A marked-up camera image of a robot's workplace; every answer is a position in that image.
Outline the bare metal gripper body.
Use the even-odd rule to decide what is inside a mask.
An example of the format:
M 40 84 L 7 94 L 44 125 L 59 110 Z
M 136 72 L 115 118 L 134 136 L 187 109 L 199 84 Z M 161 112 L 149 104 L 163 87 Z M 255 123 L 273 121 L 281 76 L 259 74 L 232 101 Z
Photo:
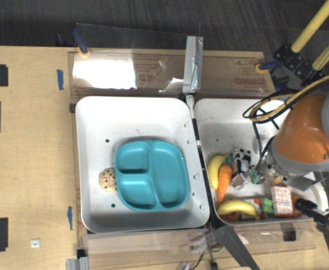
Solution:
M 263 159 L 259 164 L 250 165 L 249 177 L 251 183 L 254 185 L 260 185 L 270 182 L 274 179 L 283 179 L 283 175 L 280 174 L 274 162 Z

